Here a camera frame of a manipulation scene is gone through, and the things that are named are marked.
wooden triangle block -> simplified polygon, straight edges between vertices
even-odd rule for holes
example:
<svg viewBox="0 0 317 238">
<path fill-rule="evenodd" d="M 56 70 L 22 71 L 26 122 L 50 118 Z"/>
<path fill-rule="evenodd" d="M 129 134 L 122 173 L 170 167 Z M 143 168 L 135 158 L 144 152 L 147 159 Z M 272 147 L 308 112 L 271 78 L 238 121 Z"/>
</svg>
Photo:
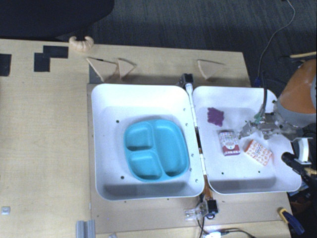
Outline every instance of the wooden triangle block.
<svg viewBox="0 0 317 238">
<path fill-rule="evenodd" d="M 111 78 L 117 70 L 117 64 L 108 61 L 100 61 L 93 58 L 87 58 L 88 63 L 94 69 L 96 74 L 100 77 L 102 82 Z"/>
<path fill-rule="evenodd" d="M 197 63 L 198 68 L 205 79 L 210 79 L 218 71 L 223 69 L 223 64 L 213 61 L 198 60 Z"/>
<path fill-rule="evenodd" d="M 118 65 L 121 79 L 124 78 L 135 68 L 135 65 L 133 63 L 128 62 L 124 59 L 118 59 Z"/>
</svg>

divided blue plate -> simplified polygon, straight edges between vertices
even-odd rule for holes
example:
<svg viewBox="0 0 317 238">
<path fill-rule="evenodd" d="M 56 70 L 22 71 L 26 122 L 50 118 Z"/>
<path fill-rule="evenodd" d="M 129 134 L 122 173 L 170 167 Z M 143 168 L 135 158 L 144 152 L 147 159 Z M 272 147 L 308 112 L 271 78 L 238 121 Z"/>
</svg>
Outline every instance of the divided blue plate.
<svg viewBox="0 0 317 238">
<path fill-rule="evenodd" d="M 124 133 L 124 150 L 131 173 L 141 181 L 176 178 L 189 167 L 184 136 L 169 120 L 147 120 L 129 126 Z"/>
</svg>

black chair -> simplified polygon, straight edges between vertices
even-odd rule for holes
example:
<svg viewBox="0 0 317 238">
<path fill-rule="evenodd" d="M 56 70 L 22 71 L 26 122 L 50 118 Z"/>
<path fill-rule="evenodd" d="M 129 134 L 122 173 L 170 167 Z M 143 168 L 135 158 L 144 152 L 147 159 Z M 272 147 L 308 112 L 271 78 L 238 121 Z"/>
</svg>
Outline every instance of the black chair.
<svg viewBox="0 0 317 238">
<path fill-rule="evenodd" d="M 114 0 L 0 0 L 0 38 L 48 40 L 111 13 Z"/>
</svg>

red and white box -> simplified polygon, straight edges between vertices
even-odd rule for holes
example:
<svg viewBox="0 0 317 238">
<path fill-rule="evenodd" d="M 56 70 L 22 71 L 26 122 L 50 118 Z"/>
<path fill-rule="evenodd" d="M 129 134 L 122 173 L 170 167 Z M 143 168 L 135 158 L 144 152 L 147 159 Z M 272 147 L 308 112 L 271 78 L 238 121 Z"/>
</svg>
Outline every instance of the red and white box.
<svg viewBox="0 0 317 238">
<path fill-rule="evenodd" d="M 240 154 L 238 138 L 233 131 L 219 133 L 219 140 L 224 156 Z"/>
<path fill-rule="evenodd" d="M 251 156 L 253 159 L 261 163 L 263 166 L 266 166 L 272 152 L 267 150 L 264 146 L 260 143 L 256 142 L 255 140 L 251 140 L 247 149 L 245 150 L 246 154 Z"/>
</svg>

wooden table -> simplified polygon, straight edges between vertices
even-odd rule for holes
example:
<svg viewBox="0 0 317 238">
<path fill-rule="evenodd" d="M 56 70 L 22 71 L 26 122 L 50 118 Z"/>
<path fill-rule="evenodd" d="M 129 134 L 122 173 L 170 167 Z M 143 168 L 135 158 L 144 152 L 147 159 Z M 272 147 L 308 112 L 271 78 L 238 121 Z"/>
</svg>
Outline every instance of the wooden table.
<svg viewBox="0 0 317 238">
<path fill-rule="evenodd" d="M 11 55 L 9 76 L 0 77 L 0 206 L 11 207 L 9 215 L 0 215 L 0 237 L 4 238 L 73 238 L 76 221 L 92 217 L 87 57 L 112 62 L 122 58 L 137 65 L 125 81 L 114 75 L 110 83 L 175 84 L 183 73 L 192 73 L 197 85 L 250 86 L 241 53 L 94 45 L 88 53 L 69 50 L 67 59 L 51 58 L 50 72 L 34 72 L 34 53 L 42 53 L 43 46 L 68 44 L 0 40 L 0 54 Z M 205 81 L 198 59 L 223 63 L 224 69 L 212 81 Z M 290 237 L 277 214 L 278 207 L 290 211 L 286 193 L 214 193 L 214 197 L 220 213 L 206 223 L 207 230 L 242 228 L 257 238 Z M 156 224 L 142 224 L 155 230 L 133 232 L 133 222 L 145 211 L 131 203 L 134 214 L 126 212 L 125 218 L 115 219 L 117 237 L 197 237 L 200 229 L 195 222 L 177 220 L 168 229 L 160 225 L 166 223 L 166 209 L 174 209 L 175 215 L 183 211 L 179 200 L 166 202 L 153 200 L 162 206 L 155 220 L 148 218 Z M 234 233 L 230 237 L 246 236 Z"/>
</svg>

